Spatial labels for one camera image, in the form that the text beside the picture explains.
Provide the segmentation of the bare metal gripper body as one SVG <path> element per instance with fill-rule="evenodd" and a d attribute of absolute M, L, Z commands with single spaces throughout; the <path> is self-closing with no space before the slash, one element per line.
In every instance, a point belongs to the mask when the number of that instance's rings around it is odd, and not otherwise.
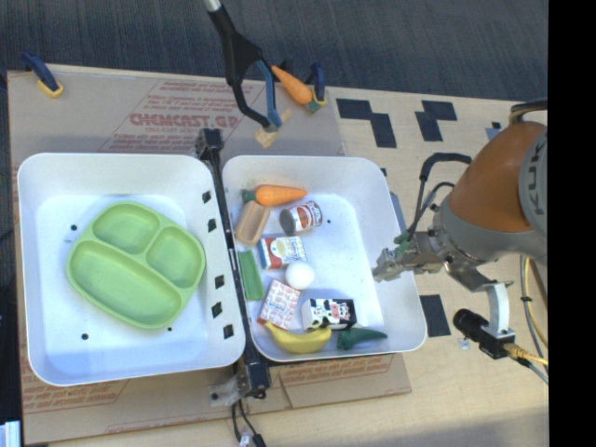
<path fill-rule="evenodd" d="M 394 255 L 400 270 L 434 274 L 454 261 L 454 252 L 437 230 L 404 232 L 394 239 Z"/>

